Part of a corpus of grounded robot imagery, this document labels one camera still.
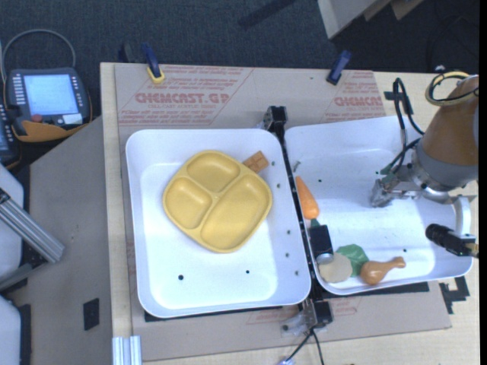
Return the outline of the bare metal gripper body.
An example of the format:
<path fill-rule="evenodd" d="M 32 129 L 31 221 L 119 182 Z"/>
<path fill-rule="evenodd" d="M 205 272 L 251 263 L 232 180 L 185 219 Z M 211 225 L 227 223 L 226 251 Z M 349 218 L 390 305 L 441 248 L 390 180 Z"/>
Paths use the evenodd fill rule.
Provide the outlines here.
<path fill-rule="evenodd" d="M 394 198 L 426 198 L 440 204 L 450 204 L 451 187 L 426 173 L 422 168 L 400 167 L 389 181 L 389 193 Z"/>

